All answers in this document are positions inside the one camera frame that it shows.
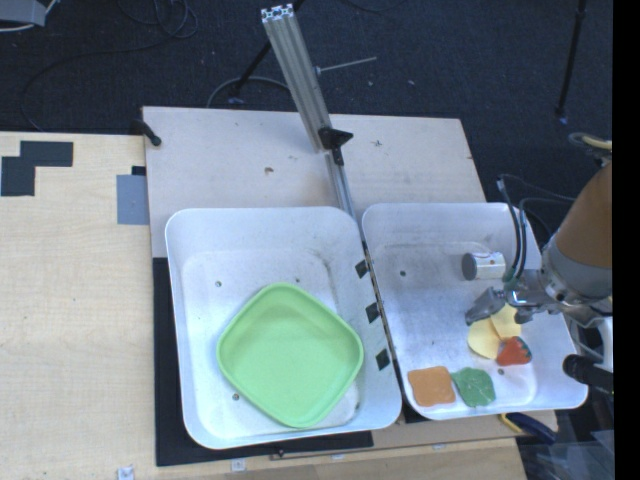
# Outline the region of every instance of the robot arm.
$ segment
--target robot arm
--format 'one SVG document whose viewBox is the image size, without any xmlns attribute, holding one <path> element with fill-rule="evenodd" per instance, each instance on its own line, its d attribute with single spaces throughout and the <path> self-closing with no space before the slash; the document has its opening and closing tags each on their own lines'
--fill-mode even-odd
<svg viewBox="0 0 640 480">
<path fill-rule="evenodd" d="M 584 327 L 597 326 L 612 294 L 612 162 L 587 183 L 542 250 L 539 270 L 524 270 L 503 290 L 489 289 L 467 311 L 468 325 L 499 311 L 505 302 L 525 323 L 541 311 L 563 312 Z"/>
</svg>

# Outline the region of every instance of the wooden table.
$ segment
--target wooden table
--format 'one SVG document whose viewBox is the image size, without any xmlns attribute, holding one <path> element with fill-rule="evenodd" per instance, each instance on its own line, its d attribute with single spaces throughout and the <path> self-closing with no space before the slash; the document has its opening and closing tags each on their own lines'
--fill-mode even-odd
<svg viewBox="0 0 640 480">
<path fill-rule="evenodd" d="M 460 123 L 409 124 L 436 154 L 421 167 L 437 180 L 428 199 L 483 200 Z M 497 417 L 400 418 L 373 431 L 373 448 L 157 467 L 150 230 L 119 224 L 116 197 L 117 176 L 145 165 L 145 140 L 0 133 L 2 157 L 19 156 L 21 141 L 73 142 L 72 167 L 36 167 L 35 195 L 0 197 L 0 476 L 526 478 L 516 434 Z M 371 164 L 357 167 L 348 146 L 351 189 L 364 201 Z M 553 411 L 536 417 L 557 425 Z"/>
</svg>

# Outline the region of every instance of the black stand leg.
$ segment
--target black stand leg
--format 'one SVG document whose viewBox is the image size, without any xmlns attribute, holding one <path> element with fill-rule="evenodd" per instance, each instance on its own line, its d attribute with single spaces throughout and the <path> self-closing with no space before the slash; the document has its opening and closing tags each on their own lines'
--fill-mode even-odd
<svg viewBox="0 0 640 480">
<path fill-rule="evenodd" d="M 567 60 L 567 67 L 564 74 L 564 83 L 562 84 L 562 91 L 560 92 L 560 99 L 556 106 L 556 115 L 560 119 L 562 124 L 567 124 L 567 117 L 564 110 L 565 100 L 567 99 L 567 92 L 569 91 L 569 83 L 571 82 L 571 74 L 573 72 L 573 63 L 575 61 L 576 50 L 578 48 L 578 39 L 580 37 L 580 29 L 582 27 L 582 21 L 586 15 L 587 0 L 579 0 L 578 9 L 576 10 L 576 23 L 573 27 L 573 38 L 571 40 L 571 49 L 569 50 L 569 59 Z"/>
<path fill-rule="evenodd" d="M 293 10 L 297 11 L 300 8 L 300 6 L 304 3 L 304 1 L 305 0 L 296 0 L 293 3 Z M 240 77 L 240 79 L 235 84 L 231 86 L 231 90 L 229 91 L 229 96 L 234 98 L 238 96 L 238 94 L 240 93 L 240 89 L 242 89 L 242 86 L 245 83 L 247 83 L 247 80 L 249 80 L 249 77 L 256 70 L 256 68 L 258 67 L 258 64 L 262 62 L 262 59 L 264 59 L 264 56 L 269 52 L 270 49 L 271 49 L 271 43 L 267 41 L 267 43 L 262 47 L 262 50 L 260 50 L 260 53 L 258 53 L 256 58 L 253 60 L 253 62 L 247 68 L 244 74 Z"/>
</svg>

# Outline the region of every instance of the green tray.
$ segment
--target green tray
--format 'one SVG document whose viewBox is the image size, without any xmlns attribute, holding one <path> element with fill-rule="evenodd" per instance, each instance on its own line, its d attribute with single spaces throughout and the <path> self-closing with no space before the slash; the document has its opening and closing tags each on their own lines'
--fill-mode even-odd
<svg viewBox="0 0 640 480">
<path fill-rule="evenodd" d="M 216 357 L 241 395 L 280 423 L 307 428 L 345 394 L 364 353 L 340 316 L 301 288 L 274 283 L 231 320 Z"/>
</svg>

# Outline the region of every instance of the tabletop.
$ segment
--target tabletop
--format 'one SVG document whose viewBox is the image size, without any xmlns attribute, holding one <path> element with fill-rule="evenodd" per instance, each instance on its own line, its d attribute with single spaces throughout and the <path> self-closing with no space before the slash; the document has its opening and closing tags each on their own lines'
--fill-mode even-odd
<svg viewBox="0 0 640 480">
<path fill-rule="evenodd" d="M 264 127 L 272 118 L 302 126 L 288 115 L 215 110 L 149 109 L 145 118 L 156 133 L 170 137 L 172 128 L 162 122 L 175 123 L 176 112 L 191 123 L 223 123 L 218 133 L 247 123 L 253 123 L 248 128 Z M 407 197 L 413 201 L 484 200 L 458 120 L 335 116 L 334 123 L 368 136 L 344 146 L 357 211 L 371 204 L 376 192 L 385 200 L 400 197 L 391 192 L 394 183 L 409 187 Z M 415 160 L 413 171 L 383 161 L 384 155 L 393 157 L 394 147 L 397 154 L 407 147 L 402 139 L 394 145 L 390 130 L 405 138 L 421 137 L 421 147 L 432 154 Z M 44 145 L 42 158 L 27 158 L 33 153 L 25 143 Z M 69 143 L 70 162 L 65 148 L 56 149 Z M 150 221 L 127 219 L 118 189 L 118 179 L 149 168 L 148 149 L 143 136 L 0 133 L 3 475 L 191 479 L 248 472 L 255 479 L 328 479 L 426 478 L 428 473 L 429 478 L 526 478 L 517 434 L 492 416 L 411 424 L 400 418 L 373 431 L 374 446 L 367 449 L 157 466 L 151 259 L 157 256 L 154 246 L 161 250 L 162 244 L 154 242 L 152 229 L 154 215 L 170 213 L 173 203 L 159 198 L 161 182 L 149 184 Z M 366 158 L 365 150 L 370 153 Z M 304 148 L 298 153 L 298 158 L 306 154 Z M 5 162 L 7 158 L 28 161 Z M 288 156 L 276 160 L 295 163 Z M 248 176 L 259 174 L 263 182 L 276 178 L 277 183 L 273 174 L 280 173 L 280 165 L 263 163 L 257 162 L 258 171 Z M 162 162 L 151 164 L 158 179 Z M 372 168 L 378 175 L 372 175 Z M 418 174 L 412 177 L 411 172 Z M 398 176 L 399 181 L 389 182 Z M 430 188 L 421 191 L 421 186 Z M 326 204 L 331 204 L 329 191 L 315 194 L 311 197 L 329 198 Z M 128 197 L 146 211 L 146 201 Z M 536 417 L 556 425 L 553 411 Z"/>
</svg>

